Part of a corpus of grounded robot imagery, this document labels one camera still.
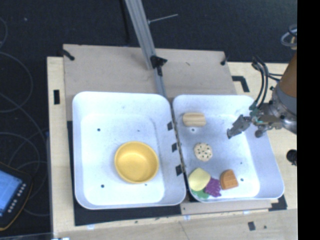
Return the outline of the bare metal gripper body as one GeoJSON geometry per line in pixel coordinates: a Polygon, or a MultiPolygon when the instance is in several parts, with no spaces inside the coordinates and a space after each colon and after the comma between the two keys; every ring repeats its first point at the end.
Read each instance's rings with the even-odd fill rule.
{"type": "Polygon", "coordinates": [[[265,127],[267,131],[286,129],[297,134],[297,100],[282,102],[271,99],[268,103],[250,106],[251,122],[258,127],[265,127]]]}

